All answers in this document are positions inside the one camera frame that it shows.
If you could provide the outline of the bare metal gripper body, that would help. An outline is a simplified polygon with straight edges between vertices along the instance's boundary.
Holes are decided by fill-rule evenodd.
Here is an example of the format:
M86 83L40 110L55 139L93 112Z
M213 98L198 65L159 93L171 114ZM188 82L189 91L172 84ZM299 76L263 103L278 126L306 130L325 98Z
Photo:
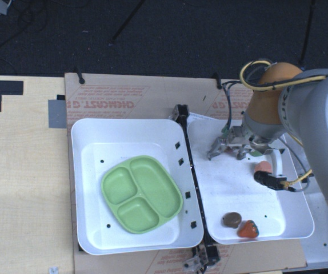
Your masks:
M271 150L270 139L259 136L249 130L246 126L232 126L225 139L226 147L239 152L266 154Z

